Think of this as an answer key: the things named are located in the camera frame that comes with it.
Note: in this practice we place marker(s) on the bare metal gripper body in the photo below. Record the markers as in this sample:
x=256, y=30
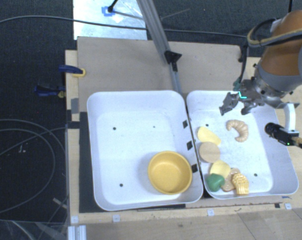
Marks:
x=256, y=93

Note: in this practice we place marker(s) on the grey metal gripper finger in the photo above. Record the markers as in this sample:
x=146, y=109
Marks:
x=228, y=104
x=248, y=107

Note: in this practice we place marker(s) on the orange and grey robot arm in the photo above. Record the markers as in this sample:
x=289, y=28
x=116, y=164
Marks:
x=281, y=56

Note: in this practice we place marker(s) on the beige toy croissant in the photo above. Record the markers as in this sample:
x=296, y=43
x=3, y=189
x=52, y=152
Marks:
x=241, y=130

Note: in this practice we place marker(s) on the yellow toy crisp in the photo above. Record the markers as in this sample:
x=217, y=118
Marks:
x=220, y=169
x=208, y=135

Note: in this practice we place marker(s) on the white plastic tray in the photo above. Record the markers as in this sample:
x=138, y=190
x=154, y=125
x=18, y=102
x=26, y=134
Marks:
x=131, y=154
x=256, y=154

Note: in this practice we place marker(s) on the tan round biscuit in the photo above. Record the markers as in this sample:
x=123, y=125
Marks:
x=209, y=152

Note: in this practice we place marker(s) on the yellow toy fries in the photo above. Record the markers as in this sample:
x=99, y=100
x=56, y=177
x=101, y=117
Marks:
x=241, y=184

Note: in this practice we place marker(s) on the tan toy biscuit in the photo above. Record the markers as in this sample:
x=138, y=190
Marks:
x=229, y=184

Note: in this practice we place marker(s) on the green toy pepper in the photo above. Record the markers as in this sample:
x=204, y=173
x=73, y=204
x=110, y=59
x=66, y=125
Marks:
x=215, y=182

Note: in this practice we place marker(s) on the yellow bowl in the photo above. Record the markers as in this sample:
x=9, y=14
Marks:
x=170, y=172

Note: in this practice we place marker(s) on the brown cardboard board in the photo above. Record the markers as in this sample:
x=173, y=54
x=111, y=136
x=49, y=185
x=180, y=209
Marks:
x=131, y=66

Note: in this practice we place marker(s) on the black cylinder on white bracket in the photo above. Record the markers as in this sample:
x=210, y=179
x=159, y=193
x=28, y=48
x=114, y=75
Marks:
x=282, y=130

